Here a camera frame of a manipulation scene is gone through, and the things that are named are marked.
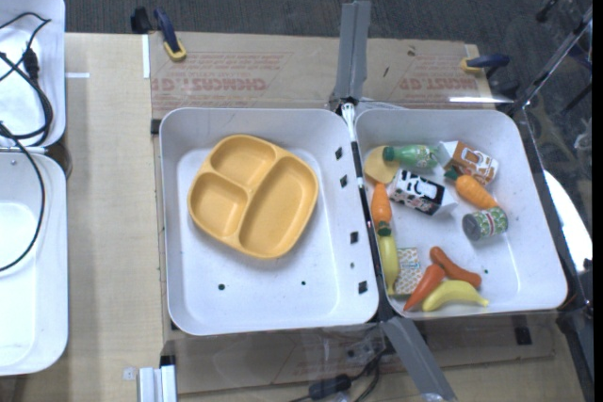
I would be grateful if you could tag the yellow divided plate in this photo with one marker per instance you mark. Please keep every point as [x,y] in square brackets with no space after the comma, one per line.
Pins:
[278,207]

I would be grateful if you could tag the brown cardboard board red print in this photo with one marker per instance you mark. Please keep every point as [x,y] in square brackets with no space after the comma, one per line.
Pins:
[301,75]

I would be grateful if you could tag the orange carrot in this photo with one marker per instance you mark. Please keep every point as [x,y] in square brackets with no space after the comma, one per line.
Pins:
[426,284]
[473,193]
[380,204]

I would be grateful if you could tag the green plastic bottle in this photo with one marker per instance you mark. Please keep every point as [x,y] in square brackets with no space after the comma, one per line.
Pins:
[414,155]

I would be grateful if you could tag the black and white milk carton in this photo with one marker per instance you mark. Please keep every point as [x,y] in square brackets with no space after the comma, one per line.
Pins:
[419,193]

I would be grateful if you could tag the yellow banana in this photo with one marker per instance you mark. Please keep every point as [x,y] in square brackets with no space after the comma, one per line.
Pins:
[450,294]
[389,259]

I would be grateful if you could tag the white plastic tray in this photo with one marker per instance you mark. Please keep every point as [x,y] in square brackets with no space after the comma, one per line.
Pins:
[523,268]
[264,296]
[47,296]
[52,61]

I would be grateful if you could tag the orange and white packet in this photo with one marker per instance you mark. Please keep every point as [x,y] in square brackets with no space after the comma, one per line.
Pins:
[409,270]

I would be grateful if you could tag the orange and white carton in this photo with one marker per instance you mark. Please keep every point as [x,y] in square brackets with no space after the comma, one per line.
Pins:
[473,162]

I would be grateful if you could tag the orange sausage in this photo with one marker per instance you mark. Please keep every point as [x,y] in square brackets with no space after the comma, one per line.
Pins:
[454,269]

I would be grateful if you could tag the green can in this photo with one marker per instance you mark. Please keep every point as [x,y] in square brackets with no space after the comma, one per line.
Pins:
[487,223]

